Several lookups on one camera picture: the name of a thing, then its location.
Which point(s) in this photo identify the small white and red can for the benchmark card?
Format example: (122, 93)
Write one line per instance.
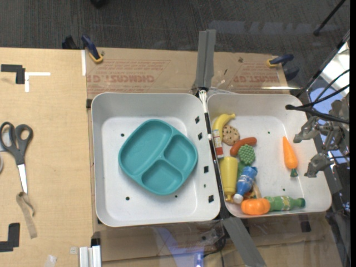
(217, 142)

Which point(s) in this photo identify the red sausage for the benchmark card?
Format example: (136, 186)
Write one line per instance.
(244, 143)

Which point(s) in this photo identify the orange pumpkin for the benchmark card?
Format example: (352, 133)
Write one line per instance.
(254, 206)

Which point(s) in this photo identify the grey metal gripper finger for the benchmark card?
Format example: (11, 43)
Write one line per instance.
(318, 163)
(306, 128)

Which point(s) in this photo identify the beige tape strip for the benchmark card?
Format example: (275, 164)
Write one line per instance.
(27, 218)

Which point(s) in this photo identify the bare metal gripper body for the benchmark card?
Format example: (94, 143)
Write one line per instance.
(332, 138)

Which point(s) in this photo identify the orange carrot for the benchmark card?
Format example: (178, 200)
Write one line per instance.
(289, 154)

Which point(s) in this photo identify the green broccoli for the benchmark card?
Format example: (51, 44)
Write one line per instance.
(246, 154)

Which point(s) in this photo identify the teal divided plate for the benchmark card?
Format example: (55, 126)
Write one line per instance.
(144, 149)

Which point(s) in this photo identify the brown chocolate chip biscuit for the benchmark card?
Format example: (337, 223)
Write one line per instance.
(231, 135)

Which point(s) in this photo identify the brown cardboard board red print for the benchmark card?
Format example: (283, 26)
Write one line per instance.
(139, 65)

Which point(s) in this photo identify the yellow bottle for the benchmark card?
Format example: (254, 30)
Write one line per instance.
(228, 174)

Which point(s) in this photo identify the green bottle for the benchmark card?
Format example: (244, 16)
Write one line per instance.
(281, 203)

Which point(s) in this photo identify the blue bottle white cap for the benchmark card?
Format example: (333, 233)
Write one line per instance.
(246, 179)

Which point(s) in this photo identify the white plastic tray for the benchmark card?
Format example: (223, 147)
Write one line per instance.
(272, 154)
(111, 204)

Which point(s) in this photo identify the yellow banana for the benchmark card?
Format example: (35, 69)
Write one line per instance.
(219, 122)

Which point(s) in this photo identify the slice of pizza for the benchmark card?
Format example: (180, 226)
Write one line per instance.
(256, 190)

